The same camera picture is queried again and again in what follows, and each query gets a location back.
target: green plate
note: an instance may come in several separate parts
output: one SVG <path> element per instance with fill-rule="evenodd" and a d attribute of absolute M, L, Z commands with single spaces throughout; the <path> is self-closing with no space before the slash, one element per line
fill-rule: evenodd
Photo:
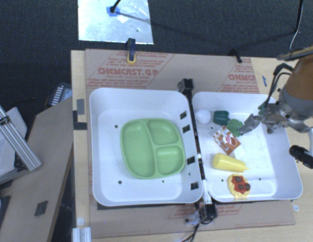
<path fill-rule="evenodd" d="M 177 127 L 163 118 L 132 120 L 121 130 L 121 148 L 128 171 L 150 179 L 179 173 L 185 152 Z"/>

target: white ball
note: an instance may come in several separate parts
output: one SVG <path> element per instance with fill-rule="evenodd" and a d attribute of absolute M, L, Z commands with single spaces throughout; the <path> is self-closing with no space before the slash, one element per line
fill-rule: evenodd
<path fill-rule="evenodd" d="M 200 109 L 196 111 L 195 117 L 198 123 L 206 125 L 211 121 L 212 114 L 207 109 Z"/>

